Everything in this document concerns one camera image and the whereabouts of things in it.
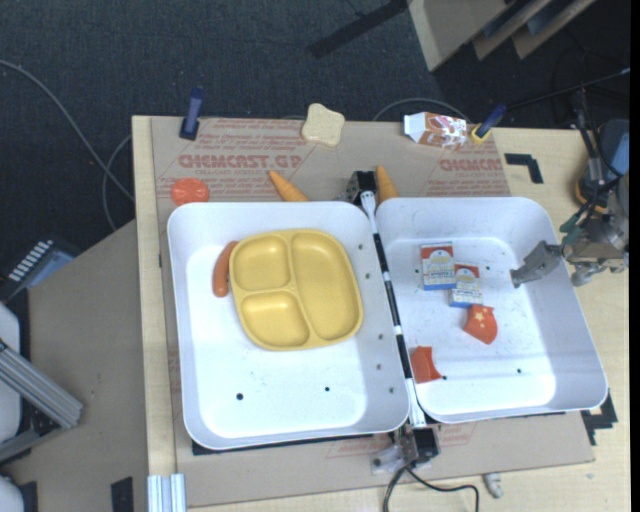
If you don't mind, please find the beige bread slice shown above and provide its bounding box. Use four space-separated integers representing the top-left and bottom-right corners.
300 102 347 149

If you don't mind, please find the brown cardboard board red print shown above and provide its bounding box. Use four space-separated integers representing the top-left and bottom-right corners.
149 115 597 508

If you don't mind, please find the orange sausage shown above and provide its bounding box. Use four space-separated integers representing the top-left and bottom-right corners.
212 240 241 299

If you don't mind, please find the orange round slice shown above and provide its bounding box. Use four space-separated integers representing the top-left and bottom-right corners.
170 177 211 205

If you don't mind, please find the white plastic tray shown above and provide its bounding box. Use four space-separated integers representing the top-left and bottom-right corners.
373 196 610 425
166 200 412 450

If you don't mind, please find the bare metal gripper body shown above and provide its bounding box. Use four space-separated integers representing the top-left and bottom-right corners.
560 217 630 275

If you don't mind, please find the yellow divided plate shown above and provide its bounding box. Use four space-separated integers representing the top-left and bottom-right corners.
228 228 364 351

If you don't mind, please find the orange carrot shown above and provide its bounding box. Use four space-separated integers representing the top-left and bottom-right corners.
268 170 311 204
375 164 400 201

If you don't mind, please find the small orange and blue carton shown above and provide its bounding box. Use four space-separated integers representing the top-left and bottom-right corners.
419 242 458 292
448 263 485 309

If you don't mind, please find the plain orange wedge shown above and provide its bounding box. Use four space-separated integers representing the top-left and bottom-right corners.
409 345 444 385

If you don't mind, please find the thin black and white rod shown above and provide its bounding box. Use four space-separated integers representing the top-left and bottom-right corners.
360 191 427 428

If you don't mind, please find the red wedge with yellow star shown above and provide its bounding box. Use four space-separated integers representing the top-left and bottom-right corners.
461 304 499 346

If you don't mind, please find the white and orange milk carton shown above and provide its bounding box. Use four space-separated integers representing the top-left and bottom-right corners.
403 111 469 152

